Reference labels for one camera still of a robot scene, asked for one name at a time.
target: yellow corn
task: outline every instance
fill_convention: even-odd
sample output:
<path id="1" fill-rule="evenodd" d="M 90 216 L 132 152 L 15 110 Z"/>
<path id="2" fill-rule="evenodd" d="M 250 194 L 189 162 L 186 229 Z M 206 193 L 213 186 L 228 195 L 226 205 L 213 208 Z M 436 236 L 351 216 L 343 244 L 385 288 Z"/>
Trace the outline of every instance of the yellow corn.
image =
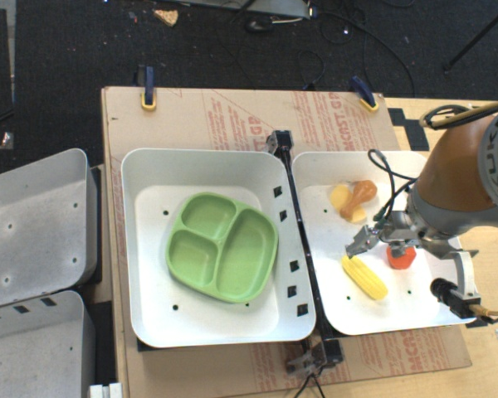
<path id="1" fill-rule="evenodd" d="M 345 273 L 372 299 L 383 299 L 388 294 L 385 283 L 357 256 L 341 259 Z"/>

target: dark floor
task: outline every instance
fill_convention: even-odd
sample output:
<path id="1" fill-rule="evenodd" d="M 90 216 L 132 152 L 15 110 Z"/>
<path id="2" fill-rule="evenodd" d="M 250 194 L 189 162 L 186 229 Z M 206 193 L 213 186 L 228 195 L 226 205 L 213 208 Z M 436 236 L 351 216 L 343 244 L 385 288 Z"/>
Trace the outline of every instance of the dark floor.
<path id="1" fill-rule="evenodd" d="M 132 85 L 137 65 L 160 87 L 349 89 L 357 75 L 387 97 L 498 100 L 498 0 L 313 0 L 319 16 L 248 33 L 249 11 L 150 0 L 17 0 L 12 103 L 0 11 L 0 122 L 14 149 L 0 172 L 83 148 L 102 162 L 100 90 Z M 154 9 L 177 9 L 170 28 Z"/>

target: yellow clamp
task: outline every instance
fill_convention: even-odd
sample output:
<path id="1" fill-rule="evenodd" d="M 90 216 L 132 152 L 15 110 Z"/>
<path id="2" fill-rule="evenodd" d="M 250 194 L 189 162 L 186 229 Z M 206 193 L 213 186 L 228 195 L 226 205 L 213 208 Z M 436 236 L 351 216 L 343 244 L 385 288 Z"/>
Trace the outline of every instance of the yellow clamp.
<path id="1" fill-rule="evenodd" d="M 374 102 L 374 106 L 368 104 L 365 100 L 360 99 L 359 102 L 369 111 L 376 112 L 378 110 L 378 102 Z"/>
<path id="2" fill-rule="evenodd" d="M 148 111 L 155 110 L 155 108 L 157 107 L 157 94 L 153 92 L 153 101 L 151 102 L 151 104 L 146 104 L 146 94 L 141 93 L 140 103 L 142 104 L 143 110 L 148 110 Z"/>

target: green plate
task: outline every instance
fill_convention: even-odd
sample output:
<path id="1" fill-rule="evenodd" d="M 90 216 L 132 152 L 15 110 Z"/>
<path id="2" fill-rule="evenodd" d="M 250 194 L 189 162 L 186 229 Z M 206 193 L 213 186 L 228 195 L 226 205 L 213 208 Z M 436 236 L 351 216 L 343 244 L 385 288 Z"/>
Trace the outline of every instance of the green plate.
<path id="1" fill-rule="evenodd" d="M 256 208 L 216 193 L 190 197 L 168 238 L 172 276 L 199 292 L 246 303 L 266 286 L 278 246 L 278 231 Z"/>

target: white tray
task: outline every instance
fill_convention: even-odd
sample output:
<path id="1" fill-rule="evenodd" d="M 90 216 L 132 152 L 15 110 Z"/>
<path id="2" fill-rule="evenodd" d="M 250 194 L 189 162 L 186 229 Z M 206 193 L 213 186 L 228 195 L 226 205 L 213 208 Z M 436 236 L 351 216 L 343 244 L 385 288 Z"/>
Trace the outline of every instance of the white tray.
<path id="1" fill-rule="evenodd" d="M 0 398 L 86 398 L 94 354 L 94 326 L 76 292 L 0 308 Z"/>
<path id="2" fill-rule="evenodd" d="M 279 159 L 263 152 L 137 149 L 121 169 L 131 322 L 142 342 L 185 347 L 287 342 L 311 334 L 315 310 L 310 280 Z M 281 194 L 275 197 L 277 187 Z M 171 223 L 181 205 L 199 192 L 243 201 L 276 223 L 274 269 L 264 291 L 250 303 L 211 298 L 168 271 L 165 248 Z M 283 211 L 287 217 L 281 221 Z"/>
<path id="3" fill-rule="evenodd" d="M 0 306 L 91 277 L 96 202 L 95 181 L 80 149 L 0 174 Z"/>
<path id="4" fill-rule="evenodd" d="M 414 152 L 384 152 L 394 172 L 417 177 L 426 159 Z M 389 199 L 388 174 L 372 164 L 367 152 L 302 153 L 292 163 L 300 211 L 314 260 L 325 315 L 339 332 L 359 335 L 413 328 L 468 323 L 460 319 L 430 292 L 430 283 L 443 277 L 457 283 L 453 260 L 439 260 L 424 250 L 406 270 L 392 269 L 386 246 L 379 243 L 359 257 L 388 286 L 388 296 L 380 301 L 369 298 L 344 272 L 341 258 L 362 224 L 344 220 L 330 204 L 330 192 L 340 183 L 372 180 L 377 196 L 363 204 L 372 226 L 373 216 Z M 397 188 L 405 181 L 395 178 Z M 403 210 L 407 194 L 401 193 L 395 210 Z"/>

